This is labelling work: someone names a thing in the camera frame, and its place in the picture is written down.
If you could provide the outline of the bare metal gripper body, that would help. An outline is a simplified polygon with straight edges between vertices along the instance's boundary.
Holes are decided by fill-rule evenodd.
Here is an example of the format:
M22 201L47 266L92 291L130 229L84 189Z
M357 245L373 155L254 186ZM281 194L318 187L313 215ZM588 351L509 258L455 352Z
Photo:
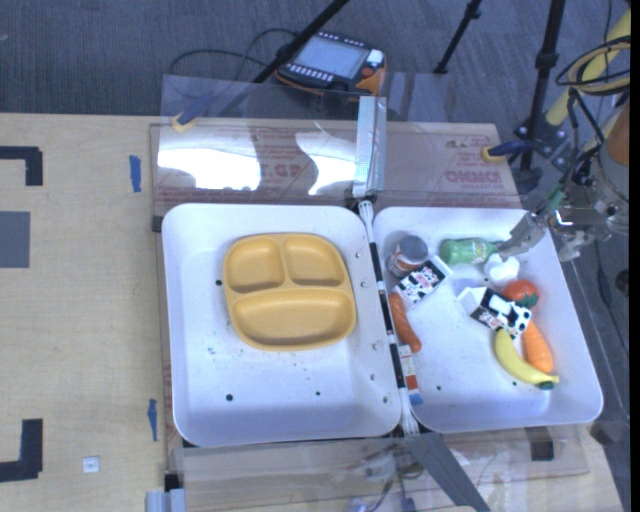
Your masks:
M629 234L629 203L626 196L609 188L567 185L547 198L543 212L558 233L602 235Z

